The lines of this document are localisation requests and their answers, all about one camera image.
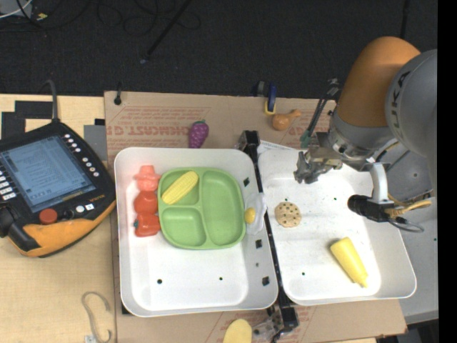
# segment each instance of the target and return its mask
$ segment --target yellow corn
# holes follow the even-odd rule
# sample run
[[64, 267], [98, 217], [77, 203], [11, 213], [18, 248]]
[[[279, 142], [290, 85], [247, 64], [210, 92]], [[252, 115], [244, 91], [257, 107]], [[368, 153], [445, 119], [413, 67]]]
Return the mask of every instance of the yellow corn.
[[162, 201], [166, 204], [175, 204], [188, 194], [199, 181], [199, 175], [190, 170], [175, 180], [162, 194]]

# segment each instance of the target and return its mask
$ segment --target green plate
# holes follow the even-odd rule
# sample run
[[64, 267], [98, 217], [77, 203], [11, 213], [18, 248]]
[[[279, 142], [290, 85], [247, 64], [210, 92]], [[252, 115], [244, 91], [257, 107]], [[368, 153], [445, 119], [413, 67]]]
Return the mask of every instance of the green plate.
[[[164, 203], [161, 195], [190, 170], [199, 176], [197, 185], [175, 204]], [[162, 174], [157, 194], [161, 231], [176, 247], [228, 248], [239, 243], [246, 233], [241, 190], [227, 171], [208, 167], [176, 168]]]

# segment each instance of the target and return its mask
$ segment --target white tray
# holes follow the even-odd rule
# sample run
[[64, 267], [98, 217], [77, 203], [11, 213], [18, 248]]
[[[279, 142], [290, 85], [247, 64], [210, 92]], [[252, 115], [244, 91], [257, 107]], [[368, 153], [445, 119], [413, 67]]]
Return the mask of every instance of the white tray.
[[133, 202], [139, 192], [134, 175], [145, 164], [154, 165], [158, 174], [182, 166], [215, 167], [235, 177], [245, 201], [258, 194], [253, 163], [239, 150], [136, 147], [120, 151], [114, 171], [125, 308], [139, 317], [153, 317], [271, 306], [278, 284], [265, 227], [256, 235], [246, 233], [234, 247], [216, 250], [179, 249], [161, 232], [151, 237], [134, 234]]
[[[317, 182], [299, 184], [293, 177], [298, 153], [272, 149], [258, 161], [287, 296], [300, 305], [411, 296], [416, 276], [400, 231], [347, 207], [351, 195], [371, 195], [370, 174], [343, 166], [322, 174]], [[285, 228], [276, 221], [274, 209], [286, 199], [301, 210], [297, 227]], [[329, 245], [343, 237], [351, 238], [362, 258], [367, 288], [353, 283], [330, 252]]]

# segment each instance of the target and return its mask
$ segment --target red toy strawberry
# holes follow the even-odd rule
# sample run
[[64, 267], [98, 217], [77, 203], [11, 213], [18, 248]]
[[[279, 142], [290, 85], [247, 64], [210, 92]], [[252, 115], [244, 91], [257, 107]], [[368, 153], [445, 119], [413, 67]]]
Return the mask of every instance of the red toy strawberry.
[[200, 149], [208, 135], [209, 126], [204, 119], [194, 122], [189, 131], [189, 147], [191, 149]]

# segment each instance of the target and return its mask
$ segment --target black floor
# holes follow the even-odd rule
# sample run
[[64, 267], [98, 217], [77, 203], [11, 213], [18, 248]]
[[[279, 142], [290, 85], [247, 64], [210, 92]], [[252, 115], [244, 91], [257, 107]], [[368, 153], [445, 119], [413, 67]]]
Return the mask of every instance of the black floor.
[[185, 2], [33, 0], [29, 19], [0, 17], [0, 92], [245, 96], [261, 80], [317, 98], [379, 36], [438, 44], [438, 0], [191, 0], [148, 55]]

